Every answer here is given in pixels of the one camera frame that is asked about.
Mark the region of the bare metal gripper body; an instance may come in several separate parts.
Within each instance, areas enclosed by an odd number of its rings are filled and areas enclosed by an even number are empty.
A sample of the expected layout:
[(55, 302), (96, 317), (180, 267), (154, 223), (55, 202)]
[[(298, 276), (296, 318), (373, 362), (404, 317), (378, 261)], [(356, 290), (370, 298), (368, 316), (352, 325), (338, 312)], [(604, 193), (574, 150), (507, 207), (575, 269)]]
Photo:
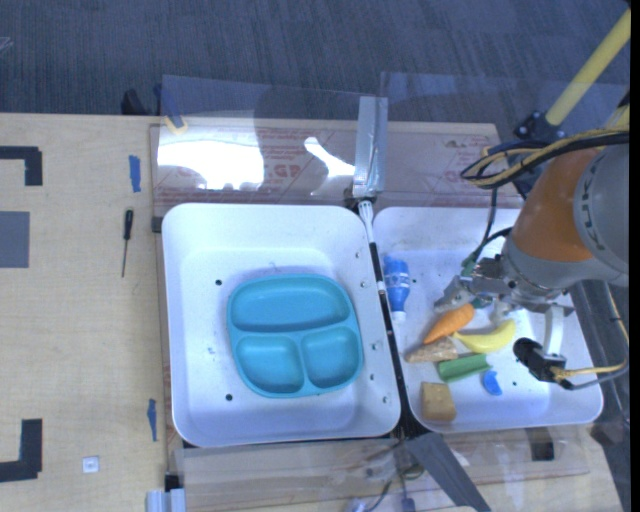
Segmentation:
[(575, 311), (572, 303), (566, 305), (557, 301), (566, 294), (566, 289), (535, 284), (514, 267), (506, 256), (481, 259), (471, 272), (469, 289), (476, 296), (498, 298), (514, 309), (546, 313), (552, 307), (558, 307), (563, 314)]

